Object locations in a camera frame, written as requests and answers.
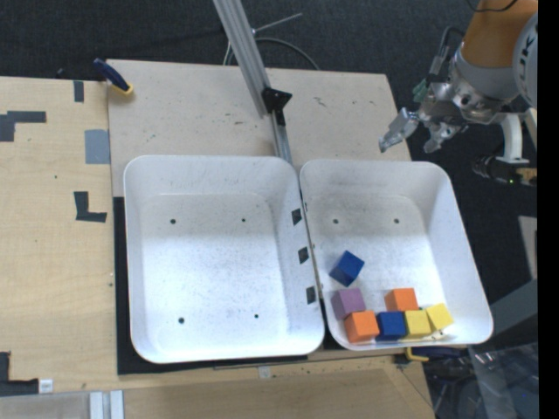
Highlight purple cube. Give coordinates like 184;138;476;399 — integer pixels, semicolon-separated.
329;287;368;321

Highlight yellow cube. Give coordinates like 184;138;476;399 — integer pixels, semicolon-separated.
424;302;455;333
404;308;434;340

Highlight pale wood board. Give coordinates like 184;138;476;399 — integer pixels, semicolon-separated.
106;58;469;365

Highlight blue cube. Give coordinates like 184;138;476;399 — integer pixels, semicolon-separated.
375;310;409;342
328;250;366;288

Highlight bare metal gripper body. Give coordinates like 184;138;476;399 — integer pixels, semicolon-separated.
418;76;508;131

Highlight orange cube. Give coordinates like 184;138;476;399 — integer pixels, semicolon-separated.
383;287;420;314
342;310;381;345

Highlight black cylinder on white bracket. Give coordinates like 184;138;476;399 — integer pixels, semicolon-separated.
471;110;539;188

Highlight white plastic tray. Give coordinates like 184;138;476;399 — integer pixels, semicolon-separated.
122;154;327;365
298;158;495;353

